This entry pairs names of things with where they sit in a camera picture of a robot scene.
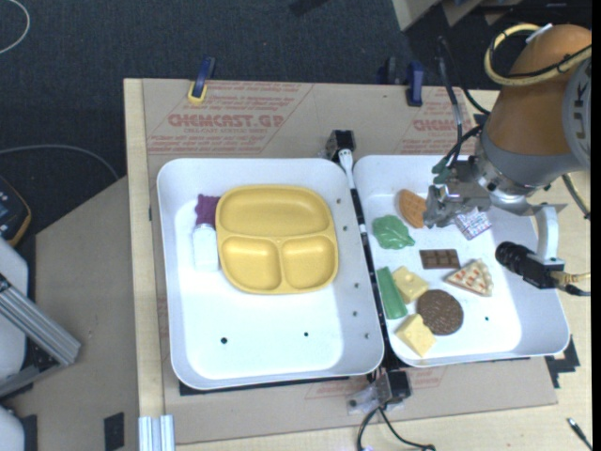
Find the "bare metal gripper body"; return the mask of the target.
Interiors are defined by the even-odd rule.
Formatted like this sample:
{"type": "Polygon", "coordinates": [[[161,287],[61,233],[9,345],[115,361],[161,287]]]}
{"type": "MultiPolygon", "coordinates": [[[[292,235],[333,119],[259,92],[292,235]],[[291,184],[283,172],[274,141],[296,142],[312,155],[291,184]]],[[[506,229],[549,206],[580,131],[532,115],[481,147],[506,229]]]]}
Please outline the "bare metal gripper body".
{"type": "Polygon", "coordinates": [[[536,190],[536,186],[510,179],[486,159],[468,159],[452,167],[439,187],[439,197],[460,195],[459,214],[490,207],[523,214],[529,208],[527,199],[536,190]]]}

